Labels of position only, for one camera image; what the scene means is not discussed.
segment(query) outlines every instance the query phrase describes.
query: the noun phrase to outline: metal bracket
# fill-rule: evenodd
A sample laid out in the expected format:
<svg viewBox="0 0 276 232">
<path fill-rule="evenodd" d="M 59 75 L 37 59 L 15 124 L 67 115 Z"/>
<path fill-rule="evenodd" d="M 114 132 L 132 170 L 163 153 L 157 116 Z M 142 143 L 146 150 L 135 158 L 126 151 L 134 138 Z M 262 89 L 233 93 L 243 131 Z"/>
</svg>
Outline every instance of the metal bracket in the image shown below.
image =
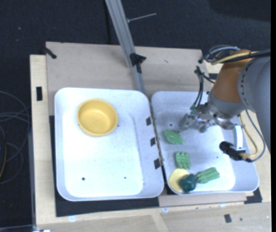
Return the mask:
<svg viewBox="0 0 276 232">
<path fill-rule="evenodd" d="M 141 65 L 140 65 L 140 64 L 141 64 L 144 60 L 146 60 L 146 57 L 141 56 L 141 55 L 138 55 L 138 54 L 136 54 L 136 53 L 132 53 L 129 57 L 130 57 L 130 60 L 131 60 L 131 62 L 132 62 L 132 65 L 133 65 L 133 66 L 136 66 L 137 72 L 138 72 L 138 73 L 142 73 L 142 71 L 141 71 Z"/>
</svg>

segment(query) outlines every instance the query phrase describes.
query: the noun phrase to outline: metal pole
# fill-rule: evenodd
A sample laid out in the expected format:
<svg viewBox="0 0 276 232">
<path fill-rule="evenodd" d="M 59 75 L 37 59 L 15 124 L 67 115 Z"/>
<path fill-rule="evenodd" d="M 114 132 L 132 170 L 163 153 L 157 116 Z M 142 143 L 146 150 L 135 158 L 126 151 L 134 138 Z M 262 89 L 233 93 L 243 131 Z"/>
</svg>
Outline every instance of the metal pole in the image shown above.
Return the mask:
<svg viewBox="0 0 276 232">
<path fill-rule="evenodd" d="M 116 31 L 119 43 L 125 55 L 126 64 L 133 68 L 133 75 L 137 90 L 145 93 L 144 82 L 142 79 L 140 64 L 135 64 L 131 61 L 130 56 L 136 54 L 133 39 L 125 17 L 124 9 L 121 0 L 105 0 L 108 7 L 110 17 Z"/>
</svg>

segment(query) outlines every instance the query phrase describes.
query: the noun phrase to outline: green toy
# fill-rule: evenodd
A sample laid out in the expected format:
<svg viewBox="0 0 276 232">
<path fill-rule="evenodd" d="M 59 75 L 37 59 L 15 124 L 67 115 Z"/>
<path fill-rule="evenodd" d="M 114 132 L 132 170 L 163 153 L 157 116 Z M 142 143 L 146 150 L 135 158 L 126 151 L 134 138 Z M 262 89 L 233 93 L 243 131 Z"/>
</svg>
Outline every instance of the green toy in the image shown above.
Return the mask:
<svg viewBox="0 0 276 232">
<path fill-rule="evenodd" d="M 178 168 L 183 168 L 183 169 L 191 168 L 189 155 L 187 152 L 177 152 L 175 154 L 175 158 L 176 158 L 176 163 L 178 165 Z"/>
<path fill-rule="evenodd" d="M 165 130 L 164 136 L 166 137 L 167 141 L 174 145 L 183 145 L 184 141 L 181 135 L 175 130 Z"/>
<path fill-rule="evenodd" d="M 198 172 L 195 175 L 195 178 L 198 180 L 198 183 L 207 183 L 208 181 L 218 179 L 220 173 L 216 170 L 215 167 L 208 168 L 205 171 Z"/>
<path fill-rule="evenodd" d="M 182 190 L 185 193 L 188 193 L 195 189 L 197 184 L 197 179 L 195 178 L 195 175 L 190 174 L 186 178 L 181 179 L 179 181 L 179 186 L 182 188 Z"/>
<path fill-rule="evenodd" d="M 178 184 L 185 193 L 188 193 L 195 189 L 197 183 L 204 184 L 219 177 L 220 173 L 215 167 L 212 167 L 198 172 L 196 175 L 189 174 L 185 178 L 182 178 Z"/>
<path fill-rule="evenodd" d="M 193 105 L 191 105 L 190 110 L 191 110 L 191 112 L 190 112 L 191 115 L 196 115 L 196 105 L 195 105 L 195 103 Z"/>
</svg>

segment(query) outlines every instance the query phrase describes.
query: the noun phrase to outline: white tray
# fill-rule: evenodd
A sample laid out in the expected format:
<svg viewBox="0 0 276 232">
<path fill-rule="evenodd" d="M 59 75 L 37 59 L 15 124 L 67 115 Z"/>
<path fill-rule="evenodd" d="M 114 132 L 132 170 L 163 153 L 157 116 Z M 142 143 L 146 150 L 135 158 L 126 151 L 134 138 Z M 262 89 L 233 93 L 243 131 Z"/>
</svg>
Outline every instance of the white tray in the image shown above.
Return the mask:
<svg viewBox="0 0 276 232">
<path fill-rule="evenodd" d="M 180 132 L 184 140 L 183 145 L 173 145 L 167 142 L 163 135 L 165 130 L 177 130 L 180 120 L 197 97 L 197 92 L 161 91 L 152 96 L 153 116 L 159 138 L 159 148 L 162 153 L 163 164 L 167 179 L 177 168 L 175 153 L 188 152 L 190 156 L 190 174 L 196 174 L 210 167 L 216 167 L 220 178 L 206 184 L 197 184 L 190 193 L 175 192 L 181 195 L 220 193 L 220 192 L 250 192 L 259 185 L 258 175 L 253 163 L 234 161 L 223 154 L 219 145 L 222 141 L 234 143 L 233 130 L 224 130 L 219 126 L 211 126 L 206 132 L 189 128 Z M 207 95 L 203 95 L 202 103 L 207 102 Z M 238 118 L 233 123 L 240 124 Z M 243 148 L 248 150 L 243 136 Z"/>
<path fill-rule="evenodd" d="M 98 98 L 119 116 L 116 129 L 102 137 L 86 135 L 77 123 L 77 108 Z M 150 103 L 141 92 L 63 88 L 55 95 L 57 189 L 70 201 L 151 198 L 164 188 L 154 141 Z"/>
</svg>

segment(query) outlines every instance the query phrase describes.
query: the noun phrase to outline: black floor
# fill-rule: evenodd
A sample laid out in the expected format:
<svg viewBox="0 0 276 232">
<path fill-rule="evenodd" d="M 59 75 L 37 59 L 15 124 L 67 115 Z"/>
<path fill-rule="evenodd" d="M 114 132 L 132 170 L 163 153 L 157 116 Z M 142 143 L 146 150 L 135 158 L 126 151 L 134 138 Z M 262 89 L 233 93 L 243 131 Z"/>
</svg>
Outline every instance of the black floor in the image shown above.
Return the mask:
<svg viewBox="0 0 276 232">
<path fill-rule="evenodd" d="M 196 48 L 230 44 L 249 50 L 271 47 L 271 0 L 122 0 L 132 21 L 136 46 Z M 46 41 L 118 44 L 107 28 L 103 0 L 0 0 L 0 90 L 30 106 L 30 54 L 41 54 Z M 19 103 L 0 94 L 0 112 L 17 112 Z M 4 124 L 8 140 L 23 145 L 27 125 Z M 32 224 L 28 146 L 5 169 L 0 185 L 0 227 Z"/>
</svg>

